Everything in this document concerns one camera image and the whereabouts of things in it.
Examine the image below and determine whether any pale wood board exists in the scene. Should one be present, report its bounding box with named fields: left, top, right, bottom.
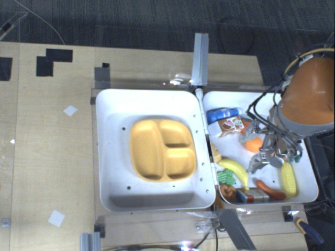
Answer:
left=90, top=47, right=309, bottom=251

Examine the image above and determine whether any yellow banana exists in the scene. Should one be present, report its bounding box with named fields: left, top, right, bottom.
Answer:
left=217, top=158, right=250, bottom=191

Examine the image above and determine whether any orange carrot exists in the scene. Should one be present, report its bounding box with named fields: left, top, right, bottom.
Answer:
left=240, top=117, right=253, bottom=135

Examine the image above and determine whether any yellow divided plate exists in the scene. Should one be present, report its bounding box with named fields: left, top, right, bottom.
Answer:
left=129, top=119, right=197, bottom=183

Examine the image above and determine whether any blue plastic bottle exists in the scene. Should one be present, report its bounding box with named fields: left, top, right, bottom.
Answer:
left=206, top=107, right=243, bottom=124

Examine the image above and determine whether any blue and red carton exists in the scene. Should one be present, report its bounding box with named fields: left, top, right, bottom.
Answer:
left=236, top=188, right=271, bottom=204

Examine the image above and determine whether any red sausage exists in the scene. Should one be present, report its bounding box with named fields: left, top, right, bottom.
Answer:
left=255, top=179, right=287, bottom=201

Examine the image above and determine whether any orange fruit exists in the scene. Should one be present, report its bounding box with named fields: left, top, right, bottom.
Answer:
left=245, top=136, right=263, bottom=153

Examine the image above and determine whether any yellow corn cob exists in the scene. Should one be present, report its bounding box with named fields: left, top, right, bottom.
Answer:
left=280, top=161, right=298, bottom=197

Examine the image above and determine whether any brown and white carton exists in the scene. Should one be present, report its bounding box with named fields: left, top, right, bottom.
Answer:
left=214, top=116, right=245, bottom=139

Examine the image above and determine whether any white plastic tray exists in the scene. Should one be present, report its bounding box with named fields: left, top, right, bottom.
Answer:
left=203, top=90, right=320, bottom=206
left=95, top=88, right=217, bottom=213

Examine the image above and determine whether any green striped toy vegetable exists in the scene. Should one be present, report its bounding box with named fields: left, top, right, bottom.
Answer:
left=216, top=168, right=237, bottom=187

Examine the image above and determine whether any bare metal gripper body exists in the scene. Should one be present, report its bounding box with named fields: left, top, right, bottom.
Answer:
left=260, top=132, right=292, bottom=158

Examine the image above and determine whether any tan bread piece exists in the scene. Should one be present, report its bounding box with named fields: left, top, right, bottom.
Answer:
left=210, top=143, right=222, bottom=164

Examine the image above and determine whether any brown pretzel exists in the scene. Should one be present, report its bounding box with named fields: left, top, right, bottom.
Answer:
left=219, top=184, right=238, bottom=201

